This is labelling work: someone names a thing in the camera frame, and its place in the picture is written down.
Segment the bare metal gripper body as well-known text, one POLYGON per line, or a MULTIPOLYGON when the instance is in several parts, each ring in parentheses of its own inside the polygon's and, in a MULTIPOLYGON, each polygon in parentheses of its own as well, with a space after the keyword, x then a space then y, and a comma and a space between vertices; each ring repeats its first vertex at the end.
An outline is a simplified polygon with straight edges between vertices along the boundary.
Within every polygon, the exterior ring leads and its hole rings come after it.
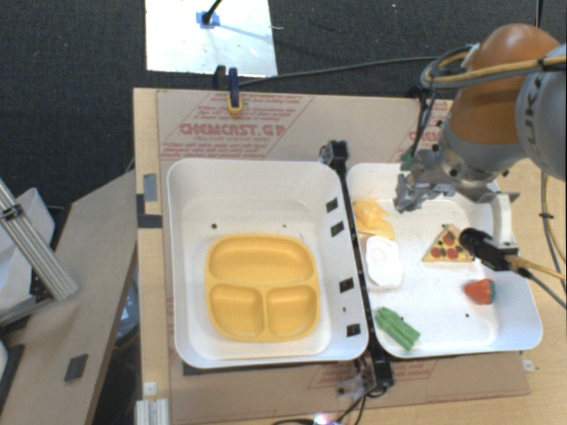
POLYGON ((427 184, 447 183, 453 186, 453 195, 466 198, 493 198, 501 192, 494 182, 495 174, 477 170, 467 164, 452 149, 419 150, 409 174, 409 184, 421 187, 427 184))

